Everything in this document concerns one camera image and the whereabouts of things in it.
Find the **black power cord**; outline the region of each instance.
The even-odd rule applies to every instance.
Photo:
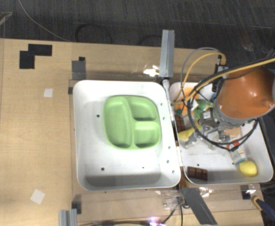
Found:
[[[223,81],[229,81],[229,80],[239,79],[239,78],[241,78],[241,77],[243,77],[243,76],[245,76],[245,75],[247,75],[247,74],[249,74],[249,73],[252,73],[252,72],[254,72],[254,71],[260,69],[261,67],[262,67],[262,66],[257,67],[257,68],[254,68],[254,69],[251,69],[251,70],[249,70],[248,72],[245,72],[245,73],[243,73],[243,74],[241,74],[241,75],[239,75],[239,76],[230,77],[230,78],[226,78],[226,79],[222,79],[222,80],[223,80]]]
[[[184,214],[183,214],[183,209],[182,209],[181,206],[180,206],[180,216],[181,216],[181,223],[180,223],[180,225],[183,226],[183,224],[184,224]]]
[[[98,25],[98,24],[81,24],[81,25],[79,25],[75,30],[75,36],[74,36],[75,42],[79,42],[79,32],[82,30],[82,28],[89,27],[89,26],[90,27],[97,27],[99,29],[102,29],[104,31],[105,35],[108,37],[108,42],[110,44],[113,43],[113,39],[112,39],[110,33],[108,32],[108,30],[105,29],[103,26]]]
[[[170,213],[170,215],[169,215],[169,216],[167,216],[167,217],[166,217],[166,218],[162,221],[162,224],[166,223],[166,222],[170,219],[170,217],[172,217],[172,216],[173,216],[173,214],[174,214],[175,210],[176,210],[176,208],[175,208],[174,210],[172,210],[172,212]]]
[[[144,37],[142,37],[142,38],[137,42],[137,45],[141,45],[145,40],[151,39],[151,38],[159,38],[159,39],[161,39],[162,36],[161,36],[161,35],[158,35],[158,34],[148,34],[148,35],[145,35]]]

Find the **yellow lemon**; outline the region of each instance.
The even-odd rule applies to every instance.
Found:
[[[193,134],[194,131],[195,130],[194,130],[193,127],[188,129],[188,130],[181,131],[181,132],[178,133],[178,137],[180,139],[187,140]]]
[[[248,160],[239,163],[239,169],[247,177],[254,177],[258,173],[256,164]]]

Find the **green plastic plate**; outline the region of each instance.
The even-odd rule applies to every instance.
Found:
[[[104,131],[110,145],[142,149],[157,145],[162,129],[157,108],[148,98],[113,96],[104,104]]]

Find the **yellow cable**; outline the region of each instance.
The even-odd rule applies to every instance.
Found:
[[[219,77],[222,77],[222,76],[234,73],[234,72],[246,70],[246,69],[256,68],[256,67],[259,67],[259,66],[262,66],[262,65],[266,65],[266,64],[269,64],[269,63],[272,63],[272,62],[275,62],[275,58],[271,58],[271,59],[268,59],[268,60],[265,60],[265,61],[262,61],[262,62],[258,62],[258,63],[252,64],[252,65],[248,65],[248,66],[245,66],[245,67],[242,67],[242,68],[238,68],[238,69],[235,69],[235,70],[232,70],[232,71],[227,71],[227,72],[221,73],[221,74],[216,75],[215,77],[209,79],[204,84],[199,85],[199,87],[197,88],[197,90],[201,90],[204,86],[206,86],[207,84],[211,83],[212,81],[214,81],[215,79],[217,79]],[[185,100],[185,102],[189,101],[195,95],[195,93],[196,93],[196,91],[192,92],[189,95],[189,97]],[[174,102],[174,104],[180,104],[180,103],[182,103],[182,101]]]
[[[181,93],[182,89],[184,88],[184,85],[185,85],[185,83],[186,83],[186,81],[187,81],[187,79],[188,79],[188,77],[189,77],[189,75],[190,75],[190,72],[191,72],[191,70],[193,69],[194,65],[197,64],[197,62],[200,61],[200,60],[202,60],[203,58],[205,58],[205,57],[207,57],[207,56],[211,56],[211,55],[221,55],[221,56],[225,57],[225,55],[222,54],[222,53],[214,52],[214,53],[205,54],[205,55],[203,55],[203,56],[200,56],[198,59],[196,59],[196,60],[191,64],[191,66],[189,67],[189,69],[188,69],[188,71],[187,71],[187,73],[186,73],[185,79],[183,80],[182,84],[180,85],[179,92],[178,92],[178,94],[176,95],[174,101],[176,101],[176,100],[178,99],[178,97],[180,96],[180,93]]]

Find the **white tray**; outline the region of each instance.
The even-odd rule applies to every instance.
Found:
[[[196,83],[186,83],[185,86],[194,87]],[[171,99],[178,92],[180,83],[172,84],[170,88]],[[211,86],[204,88],[204,96],[210,97]],[[252,124],[246,124],[241,127],[242,135],[248,133],[252,128]],[[208,170],[208,181],[194,178],[188,178],[189,181],[198,185],[212,184],[252,184],[268,182],[273,177],[273,167],[266,148],[266,144],[262,135],[260,126],[258,125],[252,136],[241,146],[244,150],[246,158],[253,161],[257,165],[258,174],[254,177],[246,177],[239,170],[239,165],[233,165],[232,159],[227,150],[216,148],[211,150],[208,144],[200,142],[199,144],[185,149],[180,143],[181,157],[185,166],[185,174],[187,167],[196,167]]]
[[[116,95],[142,96],[156,105],[162,139],[154,147],[119,150],[107,142],[103,106]],[[73,88],[77,177],[91,191],[173,187],[180,168],[165,90],[154,82],[80,81]]]

